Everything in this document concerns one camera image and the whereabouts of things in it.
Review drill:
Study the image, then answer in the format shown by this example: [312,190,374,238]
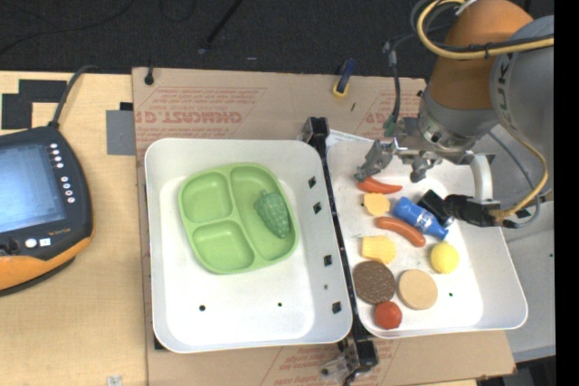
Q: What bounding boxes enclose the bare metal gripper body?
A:
[391,117,477,168]

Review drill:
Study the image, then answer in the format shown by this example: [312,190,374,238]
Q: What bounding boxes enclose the orange carrot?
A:
[356,175,404,196]

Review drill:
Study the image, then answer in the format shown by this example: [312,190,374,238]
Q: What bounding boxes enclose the yellow ridged biscuit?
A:
[363,192,392,217]

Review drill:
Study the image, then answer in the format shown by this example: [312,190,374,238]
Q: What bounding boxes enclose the blue bottle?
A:
[392,196,451,241]

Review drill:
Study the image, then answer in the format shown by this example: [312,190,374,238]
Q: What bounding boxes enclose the orange-brown sausage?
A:
[375,216,427,249]

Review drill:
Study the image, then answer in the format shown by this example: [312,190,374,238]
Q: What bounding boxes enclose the thin black and white rod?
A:
[312,135,373,359]

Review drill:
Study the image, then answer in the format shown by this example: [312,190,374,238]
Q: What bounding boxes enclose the yellow cheese wedge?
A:
[360,235,398,266]

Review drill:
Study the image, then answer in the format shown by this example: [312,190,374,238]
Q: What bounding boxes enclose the yellow lemon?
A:
[430,240,461,276]

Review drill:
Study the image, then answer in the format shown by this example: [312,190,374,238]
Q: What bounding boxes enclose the green grapes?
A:
[253,189,291,240]

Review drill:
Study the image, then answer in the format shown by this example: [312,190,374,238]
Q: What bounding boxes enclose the tan round biscuit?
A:
[396,268,440,312]

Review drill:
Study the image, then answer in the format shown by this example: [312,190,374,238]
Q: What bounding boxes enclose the dark brown round biscuit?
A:
[352,259,397,306]

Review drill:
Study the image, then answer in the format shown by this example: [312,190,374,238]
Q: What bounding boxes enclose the white plastic tray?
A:
[325,129,529,341]
[144,137,355,354]

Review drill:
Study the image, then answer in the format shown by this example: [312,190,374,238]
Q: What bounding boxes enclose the brown cardboard board, red print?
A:
[130,66,517,386]

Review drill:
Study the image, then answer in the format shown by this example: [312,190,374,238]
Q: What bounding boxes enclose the red tomato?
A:
[373,300,403,331]

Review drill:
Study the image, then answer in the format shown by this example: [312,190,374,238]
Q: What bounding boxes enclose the green divided plate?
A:
[176,162,300,276]

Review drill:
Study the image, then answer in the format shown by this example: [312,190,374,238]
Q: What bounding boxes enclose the black cylinder on white bracket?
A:
[415,152,502,228]

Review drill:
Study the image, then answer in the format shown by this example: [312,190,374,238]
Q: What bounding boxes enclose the black block with thin wires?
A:
[301,116,330,146]
[318,337,381,386]

